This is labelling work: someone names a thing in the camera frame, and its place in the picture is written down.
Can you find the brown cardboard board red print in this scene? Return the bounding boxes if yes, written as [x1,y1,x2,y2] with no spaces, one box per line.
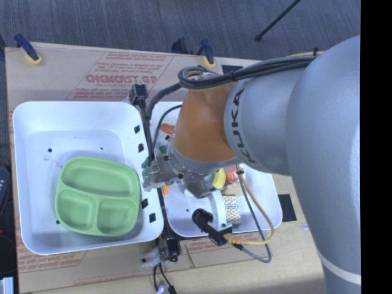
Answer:
[4,41,326,294]

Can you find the yellow banana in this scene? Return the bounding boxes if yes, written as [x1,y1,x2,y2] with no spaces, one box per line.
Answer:
[211,168,227,189]

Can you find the orange carrot with green top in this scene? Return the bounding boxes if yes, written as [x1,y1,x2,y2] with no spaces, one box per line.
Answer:
[158,145,171,196]

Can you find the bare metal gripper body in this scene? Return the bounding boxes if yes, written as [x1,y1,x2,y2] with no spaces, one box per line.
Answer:
[152,151,217,200]

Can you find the white plastic tray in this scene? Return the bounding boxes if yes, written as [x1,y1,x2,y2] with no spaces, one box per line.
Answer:
[149,101,283,238]
[12,100,165,256]

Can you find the black block with thin wires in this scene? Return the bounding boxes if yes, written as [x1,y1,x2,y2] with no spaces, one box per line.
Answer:
[157,237,182,262]
[129,83,149,107]

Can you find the green divided plate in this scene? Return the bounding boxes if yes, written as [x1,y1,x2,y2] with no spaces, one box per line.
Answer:
[54,156,142,238]

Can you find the pink sausage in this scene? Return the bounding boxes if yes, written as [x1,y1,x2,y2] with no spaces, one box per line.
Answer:
[225,165,245,183]

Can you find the white packet with yellow print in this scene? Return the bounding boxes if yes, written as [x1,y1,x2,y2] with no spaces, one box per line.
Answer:
[222,195,243,225]

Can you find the black cylinder on white bracket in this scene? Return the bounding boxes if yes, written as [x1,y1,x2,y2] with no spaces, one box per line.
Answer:
[192,190,234,246]

